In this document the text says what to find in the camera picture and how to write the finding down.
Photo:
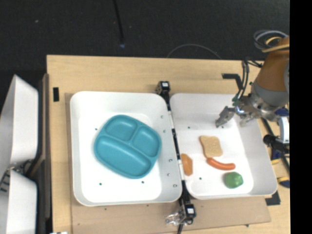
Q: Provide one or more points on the green round toy vegetable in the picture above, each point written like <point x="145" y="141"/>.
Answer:
<point x="233" y="180"/>

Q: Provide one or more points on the orange toy sausage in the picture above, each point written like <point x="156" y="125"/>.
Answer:
<point x="220" y="164"/>

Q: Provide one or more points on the tan toy bread slice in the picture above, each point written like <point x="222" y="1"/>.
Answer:
<point x="211" y="146"/>

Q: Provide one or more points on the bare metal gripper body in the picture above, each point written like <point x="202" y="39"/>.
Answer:
<point x="248" y="107"/>

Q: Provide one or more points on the orange oblong toy food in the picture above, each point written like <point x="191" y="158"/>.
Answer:
<point x="187" y="164"/>

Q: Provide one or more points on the black cylinder on white bracket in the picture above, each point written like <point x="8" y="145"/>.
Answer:
<point x="274" y="141"/>

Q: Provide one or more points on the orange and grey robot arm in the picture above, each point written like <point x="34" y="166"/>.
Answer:
<point x="273" y="74"/>

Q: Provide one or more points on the thin black and white rod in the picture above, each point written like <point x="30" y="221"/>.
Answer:
<point x="174" y="135"/>

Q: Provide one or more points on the white plastic tray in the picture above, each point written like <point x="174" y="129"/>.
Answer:
<point x="258" y="155"/>
<point x="87" y="155"/>

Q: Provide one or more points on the blue divided plate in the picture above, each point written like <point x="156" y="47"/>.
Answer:
<point x="122" y="152"/>

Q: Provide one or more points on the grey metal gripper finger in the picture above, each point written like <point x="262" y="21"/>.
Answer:
<point x="246" y="121"/>
<point x="225" y="117"/>

